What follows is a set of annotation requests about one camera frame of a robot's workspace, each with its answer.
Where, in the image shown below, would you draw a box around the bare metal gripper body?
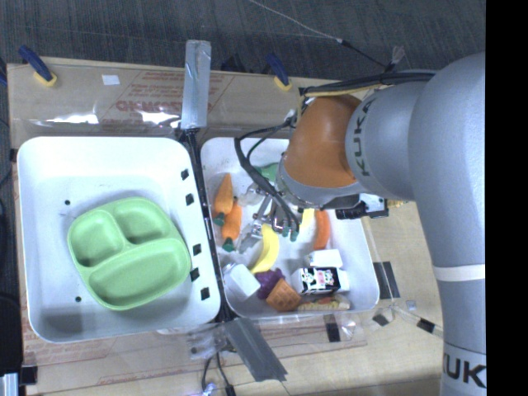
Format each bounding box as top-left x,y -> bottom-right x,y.
252,184 -> 299,231

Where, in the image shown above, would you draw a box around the yellow banana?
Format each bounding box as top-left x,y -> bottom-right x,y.
248,222 -> 281,276

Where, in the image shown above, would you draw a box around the orange carrot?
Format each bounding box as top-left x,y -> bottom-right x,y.
220,202 -> 243,252
211,172 -> 235,228

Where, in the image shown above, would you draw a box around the green toy vegetable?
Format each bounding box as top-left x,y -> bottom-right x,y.
252,162 -> 282,183

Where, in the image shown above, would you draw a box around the purple grapes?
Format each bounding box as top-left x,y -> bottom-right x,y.
254,267 -> 286,301

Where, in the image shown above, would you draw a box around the orange sausage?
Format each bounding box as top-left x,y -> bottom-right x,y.
312,209 -> 332,252

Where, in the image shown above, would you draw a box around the orange waffle cone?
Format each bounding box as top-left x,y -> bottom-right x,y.
265,277 -> 303,314

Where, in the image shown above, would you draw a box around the white carton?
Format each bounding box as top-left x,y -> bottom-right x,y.
305,248 -> 345,269

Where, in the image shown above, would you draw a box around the cow print milk carton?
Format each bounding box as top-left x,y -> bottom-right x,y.
290,266 -> 351,297

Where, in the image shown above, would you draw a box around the pizza slice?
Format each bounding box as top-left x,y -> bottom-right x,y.
296,295 -> 353,314

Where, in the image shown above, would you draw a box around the white plastic tray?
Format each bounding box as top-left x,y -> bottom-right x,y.
200,136 -> 381,320
16,135 -> 222,344

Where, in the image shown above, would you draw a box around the green divided plate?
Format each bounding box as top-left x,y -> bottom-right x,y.
67,196 -> 193,312

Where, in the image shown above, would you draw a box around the brown cardboard board red print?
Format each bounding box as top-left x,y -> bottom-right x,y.
6,55 -> 446,396

